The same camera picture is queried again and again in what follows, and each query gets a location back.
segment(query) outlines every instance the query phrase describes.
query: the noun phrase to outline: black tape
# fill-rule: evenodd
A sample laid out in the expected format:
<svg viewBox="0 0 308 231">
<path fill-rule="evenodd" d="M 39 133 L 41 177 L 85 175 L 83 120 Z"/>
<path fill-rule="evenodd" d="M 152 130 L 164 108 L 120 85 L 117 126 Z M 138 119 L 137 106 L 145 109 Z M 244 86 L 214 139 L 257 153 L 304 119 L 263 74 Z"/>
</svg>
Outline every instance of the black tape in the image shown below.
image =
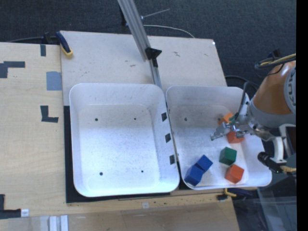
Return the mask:
<svg viewBox="0 0 308 231">
<path fill-rule="evenodd" d="M 167 113 L 164 112 L 164 113 L 162 113 L 162 120 L 165 121 L 166 119 L 167 119 Z"/>
<path fill-rule="evenodd" d="M 165 136 L 165 139 L 166 139 L 166 143 L 168 143 L 171 140 L 170 133 Z"/>
<path fill-rule="evenodd" d="M 4 210 L 4 194 L 0 194 L 0 219 L 20 218 L 21 209 L 17 210 Z"/>
<path fill-rule="evenodd" d="M 49 117 L 48 116 L 48 106 L 47 105 L 42 105 L 40 107 L 40 110 L 41 110 L 41 113 L 42 113 L 42 121 L 58 123 L 58 120 L 59 120 L 58 117 Z"/>
<path fill-rule="evenodd" d="M 23 68 L 26 66 L 25 62 L 8 62 L 5 61 L 0 64 L 0 78 L 7 78 L 8 77 L 8 68 L 9 67 L 19 67 Z"/>
<path fill-rule="evenodd" d="M 3 62 L 7 67 L 25 67 L 26 63 L 25 62 L 8 62 L 5 61 Z"/>
<path fill-rule="evenodd" d="M 5 64 L 0 64 L 0 78 L 6 79 L 8 77 L 8 67 Z"/>
<path fill-rule="evenodd" d="M 40 45 L 40 56 L 46 56 L 46 45 Z"/>
<path fill-rule="evenodd" d="M 170 164 L 174 164 L 175 163 L 175 156 L 174 155 L 171 155 L 169 157 L 169 160 L 170 160 Z"/>
<path fill-rule="evenodd" d="M 4 210 L 4 194 L 0 194 L 0 210 Z"/>
</svg>

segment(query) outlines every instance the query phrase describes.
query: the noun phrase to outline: orange cube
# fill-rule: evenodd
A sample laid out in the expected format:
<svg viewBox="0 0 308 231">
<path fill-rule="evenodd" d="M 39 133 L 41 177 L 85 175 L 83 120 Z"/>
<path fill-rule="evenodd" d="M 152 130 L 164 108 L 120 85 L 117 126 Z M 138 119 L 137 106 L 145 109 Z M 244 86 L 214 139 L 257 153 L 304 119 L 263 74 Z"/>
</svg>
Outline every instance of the orange cube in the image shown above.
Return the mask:
<svg viewBox="0 0 308 231">
<path fill-rule="evenodd" d="M 222 119 L 219 120 L 218 124 L 220 125 L 223 122 L 225 122 L 225 123 L 230 122 L 229 118 L 232 117 L 232 116 L 233 116 L 233 114 L 231 112 L 227 113 L 226 115 L 224 115 L 224 117 Z"/>
<path fill-rule="evenodd" d="M 244 137 L 237 138 L 235 136 L 235 134 L 236 134 L 236 132 L 233 132 L 233 131 L 230 131 L 229 133 L 227 133 L 227 139 L 228 139 L 228 142 L 230 144 L 232 144 L 232 143 L 239 143 L 239 142 L 241 142 L 244 139 Z"/>
<path fill-rule="evenodd" d="M 232 164 L 225 174 L 225 179 L 238 183 L 243 177 L 244 169 L 237 166 L 236 164 Z"/>
</svg>

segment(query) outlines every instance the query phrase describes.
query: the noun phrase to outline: gray carpet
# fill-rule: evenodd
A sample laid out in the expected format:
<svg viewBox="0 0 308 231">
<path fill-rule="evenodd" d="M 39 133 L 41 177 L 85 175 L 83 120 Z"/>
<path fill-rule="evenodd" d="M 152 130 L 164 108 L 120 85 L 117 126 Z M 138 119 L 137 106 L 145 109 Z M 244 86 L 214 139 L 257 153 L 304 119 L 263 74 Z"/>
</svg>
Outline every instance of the gray carpet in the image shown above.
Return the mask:
<svg viewBox="0 0 308 231">
<path fill-rule="evenodd" d="M 296 51 L 296 0 L 135 0 L 148 25 L 180 28 L 196 38 L 213 39 L 225 75 L 260 84 L 267 71 L 254 62 L 280 49 Z M 0 41 L 54 35 L 59 30 L 130 33 L 121 25 L 116 0 L 0 0 Z M 190 37 L 147 27 L 148 35 Z M 237 80 L 235 85 L 242 85 Z"/>
</svg>

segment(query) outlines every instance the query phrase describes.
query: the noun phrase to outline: white sticker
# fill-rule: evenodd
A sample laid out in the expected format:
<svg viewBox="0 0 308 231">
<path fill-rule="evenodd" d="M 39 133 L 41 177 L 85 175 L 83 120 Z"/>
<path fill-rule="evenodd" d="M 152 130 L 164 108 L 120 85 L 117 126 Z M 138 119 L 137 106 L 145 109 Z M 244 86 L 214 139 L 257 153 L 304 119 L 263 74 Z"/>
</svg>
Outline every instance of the white sticker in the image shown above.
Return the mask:
<svg viewBox="0 0 308 231">
<path fill-rule="evenodd" d="M 149 202 L 143 202 L 142 203 L 142 208 L 143 209 L 147 209 L 147 208 L 149 208 L 150 206 L 149 206 Z"/>
<path fill-rule="evenodd" d="M 21 209 L 21 217 L 25 218 L 29 216 L 29 209 Z"/>
</svg>

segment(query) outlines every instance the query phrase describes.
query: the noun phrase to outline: black cable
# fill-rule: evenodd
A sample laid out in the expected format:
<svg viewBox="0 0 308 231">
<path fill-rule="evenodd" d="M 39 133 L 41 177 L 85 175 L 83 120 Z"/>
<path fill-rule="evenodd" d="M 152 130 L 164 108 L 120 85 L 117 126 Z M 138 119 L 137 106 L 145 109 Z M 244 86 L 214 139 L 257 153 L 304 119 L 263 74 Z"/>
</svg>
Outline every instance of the black cable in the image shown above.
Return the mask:
<svg viewBox="0 0 308 231">
<path fill-rule="evenodd" d="M 242 107 L 243 107 L 243 105 L 244 105 L 244 100 L 245 100 L 247 85 L 254 86 L 255 84 L 254 84 L 253 82 L 250 82 L 250 81 L 246 81 L 246 82 L 244 83 L 240 108 L 239 108 L 238 112 L 236 112 L 236 114 L 234 115 L 234 119 L 235 119 L 235 120 L 236 120 L 237 117 L 239 116 L 240 111 L 241 111 L 241 109 L 242 109 Z"/>
<path fill-rule="evenodd" d="M 278 71 L 276 71 L 275 73 L 267 74 L 266 76 L 275 75 L 275 74 L 279 73 L 279 72 L 282 70 L 282 68 L 283 68 L 284 65 L 285 65 L 285 64 L 282 64 L 281 67 L 278 69 Z"/>
<path fill-rule="evenodd" d="M 279 59 L 280 58 L 278 58 L 278 57 L 270 57 L 270 58 L 266 58 L 264 60 L 258 61 L 258 62 L 255 63 L 255 69 L 265 69 L 265 68 L 269 68 L 269 67 L 275 67 L 275 66 L 280 65 L 280 64 L 285 64 L 285 63 L 288 63 L 288 62 L 291 62 L 291 61 L 295 61 L 296 56 L 282 60 L 282 61 L 278 61 L 278 62 L 275 62 L 275 63 L 267 63 L 267 62 L 274 62 L 274 61 L 279 60 Z"/>
<path fill-rule="evenodd" d="M 240 79 L 240 80 L 243 80 L 244 82 L 250 82 L 250 83 L 252 84 L 252 87 L 253 87 L 255 90 L 258 90 L 258 88 L 259 88 L 259 86 L 258 86 L 256 83 L 251 82 L 251 81 L 249 81 L 248 79 L 243 78 L 243 77 L 240 77 L 240 76 L 236 76 L 236 75 L 227 75 L 227 76 L 225 76 L 225 78 L 226 78 L 226 79 L 228 79 L 228 78 Z"/>
<path fill-rule="evenodd" d="M 17 42 L 24 42 L 24 41 L 34 41 L 34 40 L 42 40 L 43 37 L 31 37 L 31 38 L 19 38 L 15 40 L 6 41 L 7 43 L 17 43 Z"/>
<path fill-rule="evenodd" d="M 293 177 L 294 179 L 296 179 L 296 173 L 293 174 L 292 172 L 288 172 L 286 175 L 287 175 L 287 176 L 290 176 L 290 177 Z"/>
</svg>

